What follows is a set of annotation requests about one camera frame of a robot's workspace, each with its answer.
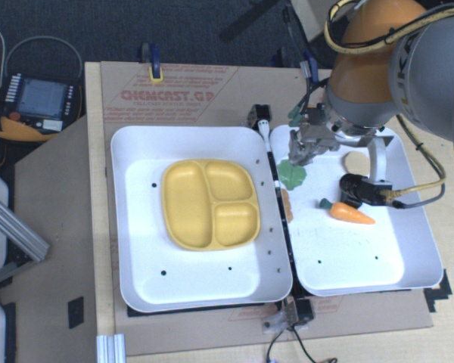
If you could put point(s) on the black cylinder on white bracket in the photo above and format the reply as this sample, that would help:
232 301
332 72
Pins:
376 165

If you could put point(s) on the thin black and white rod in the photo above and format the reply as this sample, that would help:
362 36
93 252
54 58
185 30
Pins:
277 182

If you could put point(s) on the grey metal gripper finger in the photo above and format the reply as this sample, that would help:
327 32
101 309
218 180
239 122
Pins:
295 147
309 154

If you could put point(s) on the brown cardboard board red print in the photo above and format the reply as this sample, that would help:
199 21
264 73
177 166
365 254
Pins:
196 93

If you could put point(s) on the white plastic tray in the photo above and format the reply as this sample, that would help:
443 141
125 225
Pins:
348 252
147 218

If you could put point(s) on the yellow divided plate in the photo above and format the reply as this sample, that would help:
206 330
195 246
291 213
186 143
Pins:
189 202

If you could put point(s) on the orange toy slice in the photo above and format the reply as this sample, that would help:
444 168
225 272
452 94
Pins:
287 204

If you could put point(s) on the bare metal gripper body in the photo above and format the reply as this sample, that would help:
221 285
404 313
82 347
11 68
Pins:
319 127

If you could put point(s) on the green toy broccoli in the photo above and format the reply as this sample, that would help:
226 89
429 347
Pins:
291 175

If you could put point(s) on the orange toy carrot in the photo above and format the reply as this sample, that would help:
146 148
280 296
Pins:
348 213

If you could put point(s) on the beige round biscuit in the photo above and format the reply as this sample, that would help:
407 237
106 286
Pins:
355 163

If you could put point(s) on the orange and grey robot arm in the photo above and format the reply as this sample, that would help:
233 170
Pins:
367 78

